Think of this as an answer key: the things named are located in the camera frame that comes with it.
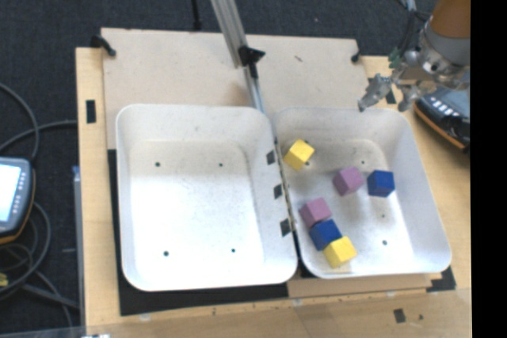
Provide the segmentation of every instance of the pink block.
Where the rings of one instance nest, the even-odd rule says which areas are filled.
[[[299,213],[308,228],[331,217],[331,210],[322,197],[307,202],[299,209]]]
[[[364,178],[358,168],[350,166],[339,170],[333,178],[333,183],[340,196],[346,196],[357,191],[364,184]]]

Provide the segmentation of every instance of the cube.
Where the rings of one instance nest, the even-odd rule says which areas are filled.
[[[331,210],[322,197],[305,203],[305,205],[299,209],[299,213],[308,228],[311,228],[317,222],[324,221],[331,217]]]
[[[308,162],[314,152],[314,148],[309,146],[302,139],[298,139],[285,154],[284,161],[293,169],[300,170],[303,165]]]
[[[332,241],[323,251],[332,268],[336,268],[357,256],[354,245],[347,236]]]
[[[318,222],[310,228],[310,237],[315,248],[322,251],[332,241],[341,238],[341,232],[333,219]]]
[[[370,196],[388,197],[395,189],[395,177],[386,170],[374,170],[366,182]]]
[[[333,178],[333,184],[340,196],[346,196],[356,192],[364,184],[364,178],[358,168],[350,166],[338,171]]]

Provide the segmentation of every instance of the blue cube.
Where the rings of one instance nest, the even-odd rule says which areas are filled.
[[[318,222],[310,228],[310,237],[315,248],[322,251],[328,244],[341,238],[341,232],[333,219]]]
[[[386,170],[374,170],[366,182],[370,196],[388,197],[395,189],[395,177]]]

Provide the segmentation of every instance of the screen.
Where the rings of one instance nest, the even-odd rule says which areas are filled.
[[[0,164],[0,221],[9,220],[20,174],[20,167]]]

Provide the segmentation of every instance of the white tray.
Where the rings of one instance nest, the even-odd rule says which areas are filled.
[[[371,108],[290,108],[274,119],[281,153],[297,139],[315,148],[300,171],[283,164],[303,262],[324,279],[434,273],[451,261],[451,250],[419,158],[414,135],[398,112]],[[366,176],[375,169],[389,170],[395,191],[387,198],[368,194],[364,184],[357,192],[340,197],[332,179],[347,166]],[[358,254],[332,269],[315,249],[299,209],[323,197],[343,235]]]
[[[297,255],[253,108],[133,104],[116,121],[125,277],[143,291],[282,283]]]

